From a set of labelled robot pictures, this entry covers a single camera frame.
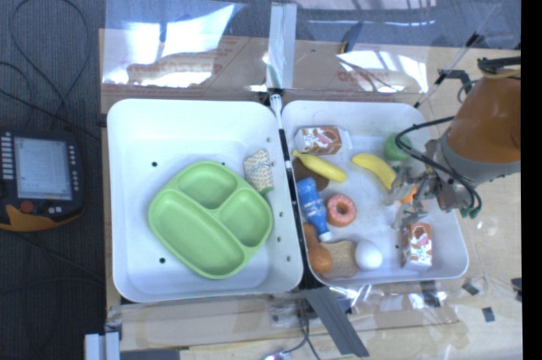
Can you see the pink frosted doughnut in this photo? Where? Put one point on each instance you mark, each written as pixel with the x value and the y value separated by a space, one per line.
pixel 333 216

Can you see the small orange toy food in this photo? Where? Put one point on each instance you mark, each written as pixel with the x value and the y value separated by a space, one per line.
pixel 407 197

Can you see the beige patterned paper cup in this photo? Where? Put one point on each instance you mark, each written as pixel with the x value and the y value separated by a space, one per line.
pixel 258 170

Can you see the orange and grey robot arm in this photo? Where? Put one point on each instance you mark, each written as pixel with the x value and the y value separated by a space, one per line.
pixel 487 125

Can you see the thin black and white rod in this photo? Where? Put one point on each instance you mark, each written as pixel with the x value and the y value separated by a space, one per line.
pixel 288 163

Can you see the yellow banana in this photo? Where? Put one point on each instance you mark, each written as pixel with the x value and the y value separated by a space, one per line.
pixel 324 170
pixel 377 165

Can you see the white plastic tray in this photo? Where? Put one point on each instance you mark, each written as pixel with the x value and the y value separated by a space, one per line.
pixel 372 218
pixel 139 138

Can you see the green divided plate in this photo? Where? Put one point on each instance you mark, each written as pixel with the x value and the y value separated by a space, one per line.
pixel 203 231

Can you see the orange and white carton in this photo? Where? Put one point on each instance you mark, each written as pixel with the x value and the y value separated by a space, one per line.
pixel 322 140
pixel 417 246

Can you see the white egg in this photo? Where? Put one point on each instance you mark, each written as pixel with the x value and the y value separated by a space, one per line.
pixel 368 255

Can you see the blue bottle white cap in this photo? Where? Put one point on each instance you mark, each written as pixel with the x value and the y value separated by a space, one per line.
pixel 312 203

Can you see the brown round toy food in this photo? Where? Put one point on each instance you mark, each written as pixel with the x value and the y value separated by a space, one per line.
pixel 301 172

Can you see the orange brown toy drumstick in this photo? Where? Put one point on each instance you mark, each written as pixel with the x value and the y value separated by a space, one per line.
pixel 318 256

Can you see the green round toy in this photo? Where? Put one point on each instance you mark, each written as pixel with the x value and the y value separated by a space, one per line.
pixel 393 150

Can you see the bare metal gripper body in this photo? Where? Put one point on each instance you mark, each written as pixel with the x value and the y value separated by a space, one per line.
pixel 444 191

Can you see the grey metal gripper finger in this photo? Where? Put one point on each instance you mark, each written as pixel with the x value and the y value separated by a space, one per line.
pixel 398 181
pixel 410 218

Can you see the tan bread slice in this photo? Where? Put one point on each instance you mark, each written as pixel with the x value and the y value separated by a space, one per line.
pixel 343 261

